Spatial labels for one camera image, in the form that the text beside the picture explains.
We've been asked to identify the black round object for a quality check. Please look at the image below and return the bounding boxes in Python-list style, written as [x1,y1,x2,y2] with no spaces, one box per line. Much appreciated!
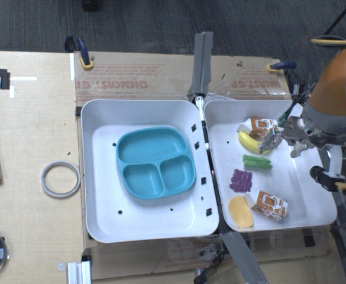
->
[81,0,102,12]

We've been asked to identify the black cylinder on white bracket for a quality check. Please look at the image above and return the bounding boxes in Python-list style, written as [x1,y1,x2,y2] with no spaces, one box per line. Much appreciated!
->
[309,144,346,193]

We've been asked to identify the grey tape roll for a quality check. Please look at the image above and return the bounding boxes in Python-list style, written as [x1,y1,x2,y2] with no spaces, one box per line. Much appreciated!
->
[40,161,82,199]

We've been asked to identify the brown cardboard board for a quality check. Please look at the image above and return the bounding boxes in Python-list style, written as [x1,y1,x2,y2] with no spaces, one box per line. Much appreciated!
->
[73,51,340,281]

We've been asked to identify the orange and white carton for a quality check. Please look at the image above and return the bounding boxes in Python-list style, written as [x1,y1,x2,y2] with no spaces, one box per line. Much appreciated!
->
[243,189,289,221]
[237,117,280,140]

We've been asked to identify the blue divided plate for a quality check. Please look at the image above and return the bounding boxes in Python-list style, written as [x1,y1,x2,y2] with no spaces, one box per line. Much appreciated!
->
[115,126,198,201]

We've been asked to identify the white plastic tray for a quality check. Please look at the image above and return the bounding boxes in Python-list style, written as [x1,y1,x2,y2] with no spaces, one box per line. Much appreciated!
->
[203,99,338,233]
[80,99,220,244]

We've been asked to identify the yellow banana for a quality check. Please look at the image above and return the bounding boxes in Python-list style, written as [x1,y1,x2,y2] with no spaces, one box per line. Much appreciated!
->
[238,131,273,155]

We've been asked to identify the purple grapes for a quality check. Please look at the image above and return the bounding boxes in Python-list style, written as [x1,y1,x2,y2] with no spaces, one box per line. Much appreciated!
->
[229,169,254,193]

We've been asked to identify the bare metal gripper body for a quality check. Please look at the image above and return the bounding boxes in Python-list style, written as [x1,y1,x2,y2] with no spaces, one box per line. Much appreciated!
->
[280,115,321,148]

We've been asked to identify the green bean pods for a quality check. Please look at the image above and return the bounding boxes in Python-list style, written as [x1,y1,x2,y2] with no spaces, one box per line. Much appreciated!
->
[242,154,273,171]

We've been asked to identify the yellow oval crisp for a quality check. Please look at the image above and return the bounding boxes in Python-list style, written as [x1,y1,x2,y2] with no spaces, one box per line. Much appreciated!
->
[227,195,254,228]

